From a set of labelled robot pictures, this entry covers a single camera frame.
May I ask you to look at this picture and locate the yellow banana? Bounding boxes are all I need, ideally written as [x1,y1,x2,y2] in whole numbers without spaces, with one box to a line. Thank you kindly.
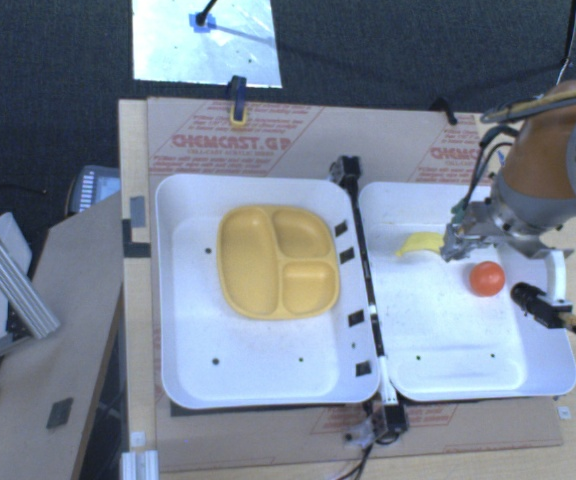
[393,231,445,258]

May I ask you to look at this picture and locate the yellow divided plate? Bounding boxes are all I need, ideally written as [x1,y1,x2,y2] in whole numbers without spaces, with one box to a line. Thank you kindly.
[216,204,341,321]

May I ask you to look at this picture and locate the brown cardboard board red print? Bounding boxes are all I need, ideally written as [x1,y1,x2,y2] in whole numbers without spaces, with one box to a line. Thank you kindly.
[145,96,565,474]

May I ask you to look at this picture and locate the white plastic tray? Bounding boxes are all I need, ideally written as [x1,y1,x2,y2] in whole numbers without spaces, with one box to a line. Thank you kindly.
[154,173,382,411]
[357,181,576,403]

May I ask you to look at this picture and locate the thin black and white rod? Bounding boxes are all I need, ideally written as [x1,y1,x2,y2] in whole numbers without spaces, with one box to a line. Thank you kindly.
[345,177,395,403]

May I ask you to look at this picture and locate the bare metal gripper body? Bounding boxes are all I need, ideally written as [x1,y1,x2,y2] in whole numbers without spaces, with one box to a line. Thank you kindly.
[455,200,549,261]

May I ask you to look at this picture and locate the orange ball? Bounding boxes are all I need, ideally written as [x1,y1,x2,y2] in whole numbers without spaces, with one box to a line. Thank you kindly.
[469,260,507,298]

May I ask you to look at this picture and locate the black cylinder on white bracket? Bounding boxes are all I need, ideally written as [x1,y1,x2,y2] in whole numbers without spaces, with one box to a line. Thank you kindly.
[509,248,575,330]

